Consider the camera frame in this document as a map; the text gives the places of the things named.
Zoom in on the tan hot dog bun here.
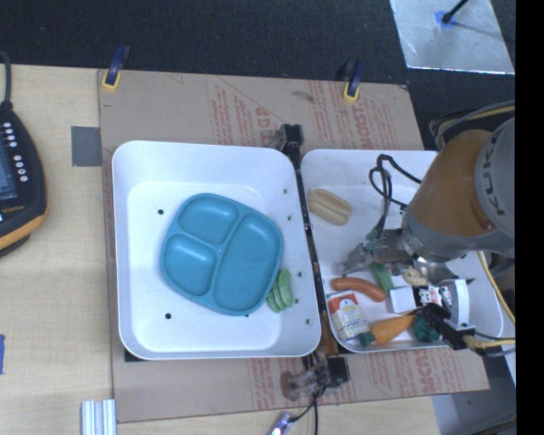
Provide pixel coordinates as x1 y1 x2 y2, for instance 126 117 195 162
307 188 353 227

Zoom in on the black cylinder on white bracket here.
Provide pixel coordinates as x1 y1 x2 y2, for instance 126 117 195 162
417 277 478 351

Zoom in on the brown cardboard board red print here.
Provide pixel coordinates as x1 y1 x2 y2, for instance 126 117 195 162
97 69 491 423

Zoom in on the orange carrot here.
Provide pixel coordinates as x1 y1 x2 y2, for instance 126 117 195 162
359 313 419 348

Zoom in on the green celery stick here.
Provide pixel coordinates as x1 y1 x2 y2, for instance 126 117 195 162
368 262 396 295

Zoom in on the green broccoli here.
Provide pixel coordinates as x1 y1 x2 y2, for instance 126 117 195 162
412 316 442 344

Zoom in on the white cube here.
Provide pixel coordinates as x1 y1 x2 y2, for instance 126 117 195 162
386 285 419 314

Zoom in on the small white red packet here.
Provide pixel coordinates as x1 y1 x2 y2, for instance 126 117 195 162
418 284 452 310

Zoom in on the black block with thin wires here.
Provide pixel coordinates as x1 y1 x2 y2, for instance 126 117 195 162
270 123 306 154
279 354 351 401

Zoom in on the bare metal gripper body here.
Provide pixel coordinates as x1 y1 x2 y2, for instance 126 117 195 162
369 227 419 266

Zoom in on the orange sausage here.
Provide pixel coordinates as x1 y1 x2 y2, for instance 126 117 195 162
330 276 387 304

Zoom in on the green pea pod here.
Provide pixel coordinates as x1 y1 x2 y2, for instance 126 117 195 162
266 267 296 314

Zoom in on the white plastic tray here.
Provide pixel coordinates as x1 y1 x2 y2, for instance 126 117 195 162
300 149 505 355
112 140 323 362

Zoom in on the thin black and white rod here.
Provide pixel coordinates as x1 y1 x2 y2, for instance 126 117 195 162
291 150 334 358

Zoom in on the white and red carton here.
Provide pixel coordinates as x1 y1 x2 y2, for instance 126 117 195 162
325 288 374 344

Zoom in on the blue divided plate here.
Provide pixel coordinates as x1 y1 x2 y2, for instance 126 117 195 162
159 192 286 318

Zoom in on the pale biscuit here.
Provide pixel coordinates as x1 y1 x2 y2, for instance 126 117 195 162
402 265 430 287

